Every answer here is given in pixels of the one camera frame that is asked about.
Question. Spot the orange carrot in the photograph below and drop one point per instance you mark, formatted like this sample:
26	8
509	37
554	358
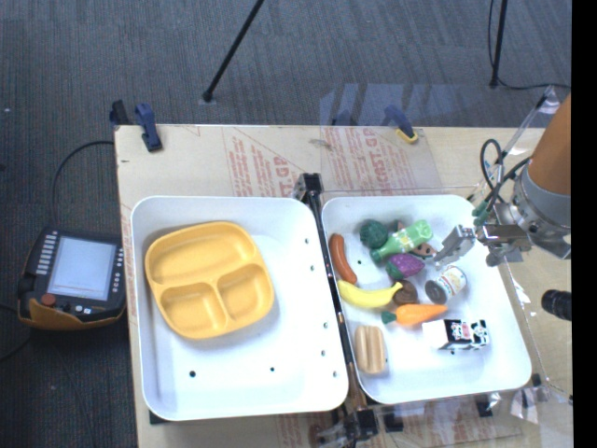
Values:
417	314

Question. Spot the small white can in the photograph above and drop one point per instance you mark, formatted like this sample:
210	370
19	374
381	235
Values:
450	284

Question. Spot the black cylinder on white bracket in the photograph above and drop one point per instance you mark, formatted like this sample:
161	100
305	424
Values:
559	304

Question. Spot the tan bread bun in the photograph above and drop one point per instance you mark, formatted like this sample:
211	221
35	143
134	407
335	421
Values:
370	349

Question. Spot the green bottle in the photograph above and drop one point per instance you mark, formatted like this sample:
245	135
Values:
403	241

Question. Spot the green broccoli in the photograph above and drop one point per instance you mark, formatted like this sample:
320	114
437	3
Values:
373	234

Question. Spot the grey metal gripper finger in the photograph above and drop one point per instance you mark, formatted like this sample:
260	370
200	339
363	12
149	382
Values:
454	245
500	255

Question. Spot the yellow banana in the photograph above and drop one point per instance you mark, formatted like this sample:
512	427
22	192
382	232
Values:
366	296

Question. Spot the black and white carton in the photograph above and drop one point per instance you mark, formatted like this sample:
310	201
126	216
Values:
459	334

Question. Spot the yellow divided plate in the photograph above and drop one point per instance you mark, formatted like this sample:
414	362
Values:
196	250

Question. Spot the brown cardboard board red print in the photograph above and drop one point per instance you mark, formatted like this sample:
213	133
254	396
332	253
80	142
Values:
210	166

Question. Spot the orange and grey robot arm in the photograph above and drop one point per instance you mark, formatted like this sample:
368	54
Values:
552	157

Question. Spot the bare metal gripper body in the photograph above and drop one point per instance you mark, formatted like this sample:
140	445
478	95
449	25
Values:
517	231

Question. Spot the white plastic tray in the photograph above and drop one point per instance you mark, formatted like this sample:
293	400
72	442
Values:
242	381
420	376

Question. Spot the purple grapes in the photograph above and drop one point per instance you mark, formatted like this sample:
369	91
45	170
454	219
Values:
405	266

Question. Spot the brown pizza slice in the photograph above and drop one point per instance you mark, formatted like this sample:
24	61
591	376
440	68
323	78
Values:
425	250

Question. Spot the red-brown sausage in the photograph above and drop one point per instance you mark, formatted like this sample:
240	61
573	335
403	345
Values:
342	259

